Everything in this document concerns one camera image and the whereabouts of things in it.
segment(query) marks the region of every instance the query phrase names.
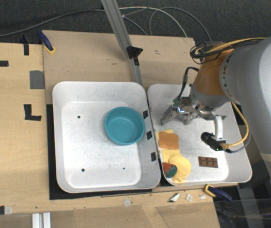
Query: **black connector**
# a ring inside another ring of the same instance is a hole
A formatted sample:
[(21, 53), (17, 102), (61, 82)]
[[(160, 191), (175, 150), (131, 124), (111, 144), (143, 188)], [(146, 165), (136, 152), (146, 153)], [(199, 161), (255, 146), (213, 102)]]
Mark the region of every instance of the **black connector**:
[(211, 149), (215, 150), (215, 151), (221, 151), (221, 150), (224, 150), (223, 147), (220, 145), (221, 143), (226, 143), (226, 140), (220, 140), (220, 141), (217, 141), (215, 140), (214, 138), (214, 135), (213, 133), (207, 133), (207, 132), (204, 132), (202, 133), (201, 135), (201, 140), (210, 146)]

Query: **table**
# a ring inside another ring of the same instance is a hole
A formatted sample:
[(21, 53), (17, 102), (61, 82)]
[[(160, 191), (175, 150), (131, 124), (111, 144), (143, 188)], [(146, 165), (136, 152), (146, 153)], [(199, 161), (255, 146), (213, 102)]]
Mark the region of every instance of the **table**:
[[(86, 214), (93, 223), (97, 219), (93, 214), (101, 212), (109, 219), (117, 214), (113, 224), (120, 220), (123, 225), (123, 221), (133, 217), (133, 225), (142, 222), (146, 227), (177, 227), (174, 224), (183, 220), (196, 227), (206, 224), (219, 227), (212, 198), (206, 195), (206, 199), (200, 199), (204, 194), (202, 187), (156, 187), (152, 193), (138, 195), (49, 200), (46, 104), (52, 103), (52, 87), (63, 80), (132, 81), (132, 78), (129, 63), (122, 59), (113, 34), (59, 31), (45, 34), (52, 43), (62, 42), (55, 43), (54, 55), (46, 54), (41, 45), (29, 45), (26, 56), (24, 45), (0, 43), (0, 60), (9, 62), (8, 67), (0, 67), (0, 206), (12, 207), (13, 214), (54, 212), (54, 227), (63, 224), (61, 218), (70, 217), (69, 212), (79, 220)], [(68, 43), (62, 37), (65, 34), (76, 39), (74, 47), (66, 47)], [(197, 66), (188, 55), (194, 44), (191, 38), (131, 36), (131, 40), (134, 46), (145, 48), (139, 58), (145, 88), (157, 82), (180, 84), (185, 68)], [(70, 56), (61, 57), (61, 52)], [(31, 88), (33, 71), (45, 72), (46, 89)], [(194, 75), (190, 75), (189, 82), (193, 79)], [(26, 104), (32, 106), (32, 115), (41, 116), (40, 121), (25, 120)], [(181, 195), (179, 200), (174, 205), (167, 202), (176, 193)], [(187, 194), (193, 196), (191, 203), (185, 200)], [(125, 199), (131, 201), (130, 207), (124, 207)]]

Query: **metal pole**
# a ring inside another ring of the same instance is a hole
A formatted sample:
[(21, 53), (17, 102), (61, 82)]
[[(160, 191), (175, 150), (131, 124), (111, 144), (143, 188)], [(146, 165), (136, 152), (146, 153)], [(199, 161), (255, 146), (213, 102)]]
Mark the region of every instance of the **metal pole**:
[(132, 46), (132, 44), (116, 0), (101, 0), (101, 2), (106, 11), (108, 20), (116, 36), (117, 42), (121, 47), (122, 54), (125, 59), (129, 59), (131, 62), (134, 81), (140, 85), (143, 85), (140, 74), (140, 67), (135, 65), (134, 60), (130, 59), (127, 53), (127, 47)]

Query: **bowl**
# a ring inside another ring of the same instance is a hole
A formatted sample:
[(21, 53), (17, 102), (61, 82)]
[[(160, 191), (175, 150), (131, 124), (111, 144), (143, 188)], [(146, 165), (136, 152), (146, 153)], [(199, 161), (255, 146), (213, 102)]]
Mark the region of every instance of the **bowl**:
[(139, 141), (145, 133), (145, 123), (140, 114), (129, 107), (116, 107), (105, 118), (105, 130), (109, 139), (117, 145), (130, 145)]

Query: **teal bowl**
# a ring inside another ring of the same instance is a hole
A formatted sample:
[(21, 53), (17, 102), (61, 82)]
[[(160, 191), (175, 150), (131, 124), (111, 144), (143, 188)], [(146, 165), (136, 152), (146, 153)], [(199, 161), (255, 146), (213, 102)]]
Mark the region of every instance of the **teal bowl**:
[(104, 123), (109, 139), (117, 145), (134, 144), (145, 133), (142, 116), (129, 107), (121, 106), (112, 109)]

